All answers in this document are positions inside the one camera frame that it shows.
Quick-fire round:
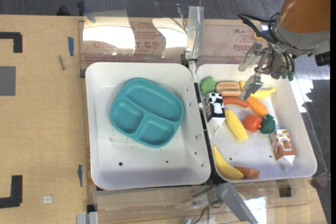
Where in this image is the white plastic tray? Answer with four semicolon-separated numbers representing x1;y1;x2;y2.
195;63;318;184
85;61;212;190

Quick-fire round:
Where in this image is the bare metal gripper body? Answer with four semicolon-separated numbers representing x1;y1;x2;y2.
256;45;292;80

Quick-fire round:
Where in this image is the black and white cow carton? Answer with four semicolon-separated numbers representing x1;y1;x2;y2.
204;92;226;133

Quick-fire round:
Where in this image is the yellow corn cob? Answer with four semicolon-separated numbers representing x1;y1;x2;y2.
224;109;249;142

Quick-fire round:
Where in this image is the red sausage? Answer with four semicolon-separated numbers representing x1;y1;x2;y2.
222;96;250;109

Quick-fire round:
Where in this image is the teal divided plate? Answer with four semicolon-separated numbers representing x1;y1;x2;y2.
109;77;185;149

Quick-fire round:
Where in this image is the black cylinder on white bracket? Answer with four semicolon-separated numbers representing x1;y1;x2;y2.
314;39;331;67

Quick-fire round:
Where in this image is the brown sausage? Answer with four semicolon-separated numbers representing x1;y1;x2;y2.
233;165;260;179

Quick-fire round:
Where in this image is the orange bell pepper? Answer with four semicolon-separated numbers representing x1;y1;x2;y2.
243;114;263;133

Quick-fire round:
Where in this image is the orange carrot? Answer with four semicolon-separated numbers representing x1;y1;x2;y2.
247;95;269;117

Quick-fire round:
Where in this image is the brown cardboard board red print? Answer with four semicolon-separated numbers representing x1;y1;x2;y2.
79;19;328;223

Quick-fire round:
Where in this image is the brown and white carton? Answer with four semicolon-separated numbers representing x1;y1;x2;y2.
269;129;296;169

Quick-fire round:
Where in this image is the yellow banana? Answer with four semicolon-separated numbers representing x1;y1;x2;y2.
239;80;277;100
211;144;244;180

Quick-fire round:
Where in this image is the dark green broccoli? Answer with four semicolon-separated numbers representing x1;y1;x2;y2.
259;113;276;135

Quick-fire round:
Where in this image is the hot dog in bun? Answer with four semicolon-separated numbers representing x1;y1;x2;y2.
215;80;243;98

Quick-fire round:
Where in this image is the light green broccoli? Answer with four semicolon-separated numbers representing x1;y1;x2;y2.
199;76;217;97

